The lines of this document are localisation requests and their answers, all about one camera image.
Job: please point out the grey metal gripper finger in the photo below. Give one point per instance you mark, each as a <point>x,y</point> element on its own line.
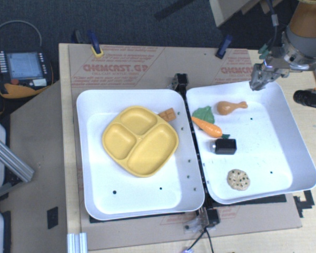
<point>256,76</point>
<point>267,78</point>

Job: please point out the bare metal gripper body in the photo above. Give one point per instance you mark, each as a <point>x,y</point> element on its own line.
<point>277,60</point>

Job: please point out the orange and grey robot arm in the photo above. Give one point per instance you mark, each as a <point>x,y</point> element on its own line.
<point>304,22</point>

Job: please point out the brown chicken drumstick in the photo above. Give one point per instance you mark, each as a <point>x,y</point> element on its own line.
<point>227,107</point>

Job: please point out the green lettuce leaf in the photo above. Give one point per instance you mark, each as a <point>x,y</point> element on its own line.
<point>204,113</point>

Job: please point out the white plastic tray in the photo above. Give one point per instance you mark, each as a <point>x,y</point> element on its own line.
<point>137,194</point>
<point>268,146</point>

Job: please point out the orange carrot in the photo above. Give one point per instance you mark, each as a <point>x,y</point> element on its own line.
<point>209,128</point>

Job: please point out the beige chocolate chip biscuit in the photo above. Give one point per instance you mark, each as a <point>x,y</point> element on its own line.
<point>238,179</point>

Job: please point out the brown cardboard board red print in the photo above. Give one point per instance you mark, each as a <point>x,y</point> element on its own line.
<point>137,67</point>

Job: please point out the yellow divided plate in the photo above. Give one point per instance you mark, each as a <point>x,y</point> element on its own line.
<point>142,146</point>

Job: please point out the black cylinder on white bracket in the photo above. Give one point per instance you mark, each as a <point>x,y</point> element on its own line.
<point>306,99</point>

